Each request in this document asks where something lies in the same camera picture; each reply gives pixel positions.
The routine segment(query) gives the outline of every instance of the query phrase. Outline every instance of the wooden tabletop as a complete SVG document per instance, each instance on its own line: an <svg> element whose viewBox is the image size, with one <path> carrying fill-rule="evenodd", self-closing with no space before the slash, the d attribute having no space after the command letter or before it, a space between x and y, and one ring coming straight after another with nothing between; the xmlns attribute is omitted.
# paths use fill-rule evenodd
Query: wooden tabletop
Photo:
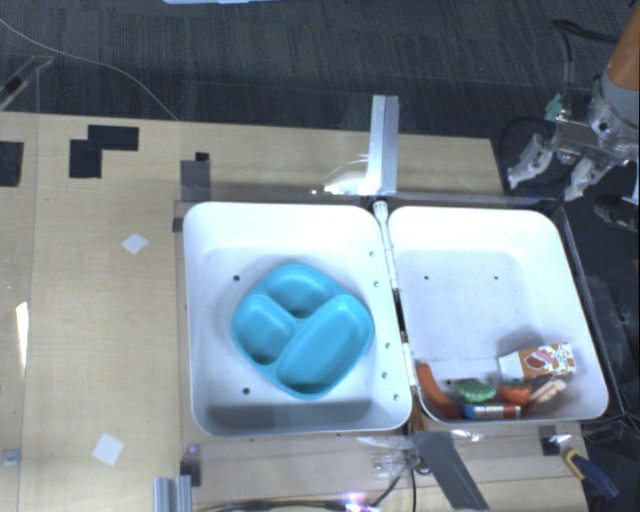
<svg viewBox="0 0 640 512"><path fill-rule="evenodd" d="M138 151L104 151L101 179L70 179L70 140L86 140L89 124L138 127ZM0 510L151 510L154 478L177 476L183 450L171 229L180 161L209 153L214 187L315 189L367 152L368 134L3 113L0 140L26 144L22 183L0 189L0 208L10 219L0 228L6 241L0 252L26 254L0 267L0 277L26 279L19 293L0 299L0 334L16 338L5 332L14 329L5 312L20 302L30 303L31 314L19 507L17 480L5 478L9 468L0 467ZM402 135L399 155L401 190L502 191L487 140ZM135 234L148 244L134 255L121 243ZM23 374L11 350L0 352L2 447L20 442L19 420L5 415L22 401ZM584 451L576 425L559 428ZM579 481L559 457L542 455L535 432L527 427L507 442L461 451L492 510L584 510ZM103 434L124 443L113 466L92 456ZM256 496L344 492L331 488L332 472L352 475L358 490L383 489L388 480L373 478L370 459L353 448L357 440L337 439L212 438L205 450L219 478L213 487L194 489L194 499L202 509L207 502ZM349 450L364 457L365 467L336 469ZM314 472L310 461L319 464ZM449 510L432 476L418 484L418 510ZM403 480L385 510L410 508L407 486Z"/></svg>

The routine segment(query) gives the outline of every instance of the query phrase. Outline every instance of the sausage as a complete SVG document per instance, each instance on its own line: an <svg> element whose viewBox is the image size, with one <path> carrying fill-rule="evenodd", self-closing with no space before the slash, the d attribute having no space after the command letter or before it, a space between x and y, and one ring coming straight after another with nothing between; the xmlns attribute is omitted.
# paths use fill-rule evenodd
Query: sausage
<svg viewBox="0 0 640 512"><path fill-rule="evenodd" d="M460 408L438 387L433 378L431 367L427 363L416 365L416 375L422 392L445 418L455 420L460 417Z"/></svg>

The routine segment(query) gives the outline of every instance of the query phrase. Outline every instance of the white paper square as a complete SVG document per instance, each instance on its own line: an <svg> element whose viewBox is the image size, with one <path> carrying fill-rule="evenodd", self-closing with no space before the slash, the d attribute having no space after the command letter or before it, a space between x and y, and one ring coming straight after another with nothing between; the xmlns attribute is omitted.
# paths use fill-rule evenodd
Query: white paper square
<svg viewBox="0 0 640 512"><path fill-rule="evenodd" d="M115 466L123 447L124 443L122 441L118 441L109 434L102 434L92 455L105 464L109 464L109 466Z"/></svg>
<svg viewBox="0 0 640 512"><path fill-rule="evenodd" d="M129 238L127 238L124 242L122 242L122 247L124 247L131 254L138 254L140 250L149 243L142 235L138 233L134 233Z"/></svg>

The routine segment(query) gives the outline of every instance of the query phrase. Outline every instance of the blue plate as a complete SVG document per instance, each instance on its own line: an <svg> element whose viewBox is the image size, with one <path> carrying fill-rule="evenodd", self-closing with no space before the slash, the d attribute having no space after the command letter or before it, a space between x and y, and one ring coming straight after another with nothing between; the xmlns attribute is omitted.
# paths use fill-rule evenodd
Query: blue plate
<svg viewBox="0 0 640 512"><path fill-rule="evenodd" d="M327 394L373 338L369 310L308 265L267 274L242 300L231 324L236 348L265 377L303 400Z"/></svg>

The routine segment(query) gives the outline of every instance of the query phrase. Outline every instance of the small box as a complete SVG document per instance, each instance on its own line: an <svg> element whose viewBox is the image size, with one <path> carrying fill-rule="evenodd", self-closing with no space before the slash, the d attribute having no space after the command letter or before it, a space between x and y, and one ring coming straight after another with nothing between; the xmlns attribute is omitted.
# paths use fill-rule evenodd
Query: small box
<svg viewBox="0 0 640 512"><path fill-rule="evenodd" d="M552 343L518 350L499 357L498 362L504 380L533 380L576 371L576 362L569 343Z"/></svg>

